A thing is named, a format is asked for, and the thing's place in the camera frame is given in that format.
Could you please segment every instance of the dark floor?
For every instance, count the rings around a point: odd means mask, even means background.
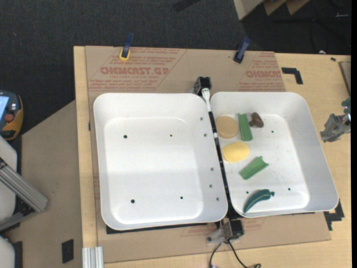
[[[74,100],[73,46],[132,46],[351,54],[351,19],[275,23],[351,14],[352,0],[312,0],[291,16],[257,7],[239,21],[233,0],[0,0],[0,89],[21,95],[22,133]]]

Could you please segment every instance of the table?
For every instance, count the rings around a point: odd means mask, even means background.
[[[280,67],[297,68],[304,84],[298,85],[292,75],[283,75],[286,91],[295,92],[307,101],[316,130],[322,131],[331,113],[342,114],[341,102],[348,91],[338,65],[350,61],[350,56],[276,54]],[[74,47],[76,110],[78,125],[79,175],[83,247],[98,245],[92,178],[91,140],[88,131],[88,90],[85,47]],[[345,218],[333,223],[331,241],[304,243],[238,251],[241,260],[250,265],[261,263],[268,267],[351,267],[351,149],[350,135],[341,140],[323,143],[327,163],[339,193]],[[209,254],[165,257],[106,264],[119,267],[207,267]],[[232,252],[218,252],[214,262],[220,268],[239,266]]]

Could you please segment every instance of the black connector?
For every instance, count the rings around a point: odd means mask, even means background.
[[[211,89],[211,79],[208,76],[200,76],[196,79],[194,84],[193,93],[202,96],[202,88]]]
[[[243,225],[241,220],[239,219],[232,219],[229,221],[230,228],[232,230],[232,237],[231,239],[237,239],[244,234]]]

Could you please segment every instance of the yellow device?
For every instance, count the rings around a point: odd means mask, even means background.
[[[120,50],[120,53],[119,53],[119,60],[122,60],[122,61],[127,61],[129,59],[129,56],[130,56],[130,46],[132,44],[132,41],[133,41],[133,37],[134,37],[134,34],[133,33],[129,33],[128,36],[127,36],[127,40],[125,41],[125,45],[124,47]]]
[[[0,89],[0,135],[6,140],[14,140],[21,129],[23,107],[20,96]]]

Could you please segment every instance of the blue clamp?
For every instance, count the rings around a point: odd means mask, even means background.
[[[238,51],[234,55],[234,59],[233,59],[234,61],[238,63],[241,63],[243,61],[244,52],[248,48],[249,44],[250,44],[250,38],[244,37],[243,41],[239,45]]]
[[[120,60],[127,61],[129,59],[129,56],[130,56],[130,49],[129,48],[130,48],[130,46],[132,44],[133,37],[134,37],[133,33],[129,33],[128,34],[127,40],[125,41],[124,48],[122,48],[120,50],[120,53],[119,53],[119,59]]]

